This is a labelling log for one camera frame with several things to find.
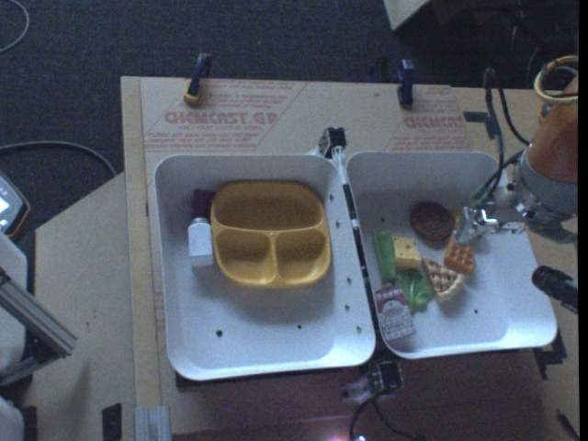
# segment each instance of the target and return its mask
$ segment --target waffle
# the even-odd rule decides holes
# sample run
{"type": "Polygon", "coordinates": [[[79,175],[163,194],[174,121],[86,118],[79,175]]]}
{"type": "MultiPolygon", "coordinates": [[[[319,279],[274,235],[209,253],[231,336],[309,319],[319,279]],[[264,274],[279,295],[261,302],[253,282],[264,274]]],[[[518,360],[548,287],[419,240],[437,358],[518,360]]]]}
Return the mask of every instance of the waffle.
{"type": "Polygon", "coordinates": [[[452,269],[439,265],[430,258],[423,258],[423,271],[438,300],[451,299],[462,287],[466,277],[452,269]]]}
{"type": "Polygon", "coordinates": [[[449,245],[443,256],[443,264],[449,269],[469,276],[474,272],[476,260],[471,246],[467,243],[459,245],[454,235],[449,240],[449,245]]]}

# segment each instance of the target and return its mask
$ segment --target small white bottle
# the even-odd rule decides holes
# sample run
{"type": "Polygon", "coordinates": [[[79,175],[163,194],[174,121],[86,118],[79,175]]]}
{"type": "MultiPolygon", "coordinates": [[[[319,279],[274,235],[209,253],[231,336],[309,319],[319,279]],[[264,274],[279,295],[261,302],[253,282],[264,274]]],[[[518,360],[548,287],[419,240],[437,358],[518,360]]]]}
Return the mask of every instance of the small white bottle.
{"type": "Polygon", "coordinates": [[[214,264],[212,229],[208,219],[196,217],[190,222],[187,228],[187,241],[192,267],[214,264]]]}

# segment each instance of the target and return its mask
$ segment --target black object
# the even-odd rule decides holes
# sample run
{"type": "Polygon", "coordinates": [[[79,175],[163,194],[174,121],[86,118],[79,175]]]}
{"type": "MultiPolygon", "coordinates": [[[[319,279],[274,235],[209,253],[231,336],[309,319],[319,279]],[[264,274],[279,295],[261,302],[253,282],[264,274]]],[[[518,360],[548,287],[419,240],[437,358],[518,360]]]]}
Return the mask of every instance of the black object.
{"type": "Polygon", "coordinates": [[[570,420],[568,417],[560,412],[559,410],[556,411],[556,418],[558,422],[560,422],[561,427],[565,430],[565,432],[571,436],[571,439],[575,439],[576,441],[580,441],[580,435],[576,433],[576,430],[571,425],[570,420]]]}
{"type": "Polygon", "coordinates": [[[196,65],[194,66],[194,72],[192,74],[190,86],[187,89],[189,95],[196,96],[198,94],[198,90],[200,88],[200,79],[207,78],[209,76],[211,64],[212,60],[210,58],[210,54],[201,52],[198,56],[198,60],[196,61],[196,65]]]}
{"type": "Polygon", "coordinates": [[[212,200],[216,191],[207,189],[195,189],[190,201],[192,217],[203,217],[210,221],[210,211],[212,210],[212,200]]]}
{"type": "Polygon", "coordinates": [[[402,373],[395,361],[381,361],[368,375],[369,387],[374,395],[392,394],[402,387],[402,373]]]}
{"type": "Polygon", "coordinates": [[[540,266],[531,277],[533,284],[566,309],[578,313],[578,289],[571,284],[571,277],[549,266],[540,266]]]}
{"type": "Polygon", "coordinates": [[[401,85],[398,87],[398,101],[402,107],[411,107],[413,105],[413,83],[414,83],[414,64],[410,59],[402,59],[396,69],[398,80],[401,85]]]}
{"type": "Polygon", "coordinates": [[[367,71],[367,81],[371,84],[389,84],[388,58],[382,57],[377,64],[371,64],[367,71]]]}
{"type": "Polygon", "coordinates": [[[23,441],[38,441],[39,426],[37,418],[37,407],[25,407],[21,410],[25,422],[25,435],[23,441]]]}
{"type": "Polygon", "coordinates": [[[500,126],[496,118],[488,116],[488,113],[479,111],[464,111],[463,117],[467,122],[480,122],[486,126],[488,138],[493,140],[495,136],[500,135],[500,126]]]}
{"type": "Polygon", "coordinates": [[[319,153],[324,158],[333,158],[333,148],[347,146],[344,128],[327,128],[319,139],[319,153]]]}
{"type": "Polygon", "coordinates": [[[563,360],[568,357],[568,353],[566,352],[566,348],[563,345],[563,340],[561,339],[561,333],[558,331],[553,343],[551,343],[551,350],[544,351],[541,348],[533,348],[533,353],[535,353],[535,360],[537,361],[537,365],[539,366],[539,372],[541,373],[541,378],[543,380],[548,379],[548,366],[554,364],[561,364],[563,360]]]}
{"type": "Polygon", "coordinates": [[[122,405],[115,403],[102,410],[103,441],[119,441],[122,439],[122,405]]]}

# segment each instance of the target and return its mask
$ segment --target white tray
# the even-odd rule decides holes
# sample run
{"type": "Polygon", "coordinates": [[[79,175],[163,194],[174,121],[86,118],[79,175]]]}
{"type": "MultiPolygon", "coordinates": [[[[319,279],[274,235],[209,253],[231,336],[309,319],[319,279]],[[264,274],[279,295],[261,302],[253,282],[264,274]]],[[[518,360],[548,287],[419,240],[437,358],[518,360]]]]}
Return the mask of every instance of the white tray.
{"type": "MultiPolygon", "coordinates": [[[[381,286],[371,232],[385,226],[414,237],[408,211],[416,200],[459,209],[496,168],[483,153],[357,153],[347,163],[372,290],[381,286]]],[[[313,155],[176,155],[155,172],[164,278],[167,352],[193,380],[359,366],[373,354],[376,332],[352,224],[334,165],[313,155]],[[243,288],[216,267],[193,271],[187,251],[194,189],[227,181],[300,181],[321,197],[333,262],[315,285],[243,288]]],[[[422,255],[443,251],[418,242],[422,255]]],[[[537,267],[525,234],[486,236],[474,245],[476,272],[443,306],[416,312],[416,334],[389,344],[401,357],[542,346],[557,325],[548,297],[531,282],[537,267]]]]}
{"type": "MultiPolygon", "coordinates": [[[[423,256],[443,262],[444,249],[423,243],[409,221],[417,201],[461,209],[496,170],[485,153],[358,153],[347,163],[373,291],[381,288],[371,233],[386,228],[414,238],[423,256]]],[[[413,315],[416,333],[387,344],[398,356],[422,358],[548,345],[557,323],[547,295],[531,282],[537,268],[526,233],[488,234],[473,243],[476,268],[449,302],[431,300],[413,315]]]]}
{"type": "Polygon", "coordinates": [[[375,330],[344,192],[329,161],[310,155],[173,156],[159,164],[155,190],[167,352],[179,374],[227,379],[353,367],[370,358],[375,330]],[[192,270],[187,249],[192,192],[244,179],[300,181],[320,196],[332,265],[319,282],[296,289],[244,288],[217,266],[192,270]]]}

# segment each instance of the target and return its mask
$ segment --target yellow cheese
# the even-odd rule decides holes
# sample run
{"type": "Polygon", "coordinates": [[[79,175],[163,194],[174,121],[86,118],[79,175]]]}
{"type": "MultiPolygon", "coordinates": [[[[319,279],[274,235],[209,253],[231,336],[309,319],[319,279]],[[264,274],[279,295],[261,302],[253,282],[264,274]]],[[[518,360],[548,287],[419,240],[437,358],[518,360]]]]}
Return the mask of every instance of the yellow cheese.
{"type": "Polygon", "coordinates": [[[420,269],[421,254],[413,239],[392,237],[394,243],[394,265],[398,271],[420,269]]]}

